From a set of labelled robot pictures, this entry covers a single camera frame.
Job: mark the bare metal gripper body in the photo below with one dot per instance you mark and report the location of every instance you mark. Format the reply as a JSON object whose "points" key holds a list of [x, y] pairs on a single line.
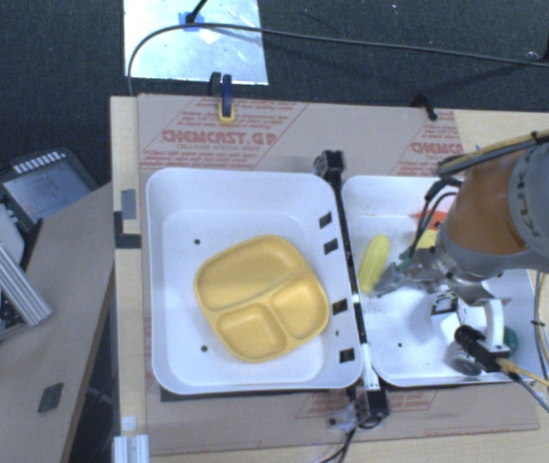
{"points": [[428, 273]]}

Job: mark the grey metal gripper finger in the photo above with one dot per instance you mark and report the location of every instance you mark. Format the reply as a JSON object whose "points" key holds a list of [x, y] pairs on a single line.
{"points": [[398, 270], [391, 287]]}

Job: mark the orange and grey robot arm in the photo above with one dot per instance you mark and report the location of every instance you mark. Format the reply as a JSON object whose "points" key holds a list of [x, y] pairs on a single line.
{"points": [[510, 210]]}

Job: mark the yellow corn cob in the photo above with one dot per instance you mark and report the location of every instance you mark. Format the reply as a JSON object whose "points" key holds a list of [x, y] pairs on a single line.
{"points": [[374, 261]]}

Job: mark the small yellow toy food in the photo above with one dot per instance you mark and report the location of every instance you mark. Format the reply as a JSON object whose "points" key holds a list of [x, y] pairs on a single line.
{"points": [[429, 239]]}

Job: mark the thin black and white rod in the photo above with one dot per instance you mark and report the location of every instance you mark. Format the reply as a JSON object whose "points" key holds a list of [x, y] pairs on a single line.
{"points": [[351, 268]]}

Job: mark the orange carrot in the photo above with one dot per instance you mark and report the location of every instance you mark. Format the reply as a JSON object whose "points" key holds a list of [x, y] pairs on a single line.
{"points": [[440, 216]]}

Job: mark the white plastic tray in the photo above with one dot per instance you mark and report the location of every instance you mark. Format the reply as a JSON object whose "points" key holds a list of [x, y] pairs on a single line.
{"points": [[404, 350], [182, 278]]}

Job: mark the small silver can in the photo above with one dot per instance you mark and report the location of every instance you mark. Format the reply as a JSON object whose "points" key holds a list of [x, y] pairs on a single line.
{"points": [[462, 362]]}

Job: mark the green round toy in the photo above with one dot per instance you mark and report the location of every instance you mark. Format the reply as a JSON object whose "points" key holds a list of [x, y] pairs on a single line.
{"points": [[512, 339]]}

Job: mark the yellow divided plate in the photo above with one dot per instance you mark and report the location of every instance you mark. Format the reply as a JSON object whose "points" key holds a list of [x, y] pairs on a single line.
{"points": [[259, 297]]}

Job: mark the brown cardboard board red print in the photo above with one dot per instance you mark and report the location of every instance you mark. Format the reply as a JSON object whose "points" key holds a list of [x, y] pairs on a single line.
{"points": [[283, 133]]}

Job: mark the black cylinder on white bracket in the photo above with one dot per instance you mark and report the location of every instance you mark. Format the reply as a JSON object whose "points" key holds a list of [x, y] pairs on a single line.
{"points": [[488, 347]]}

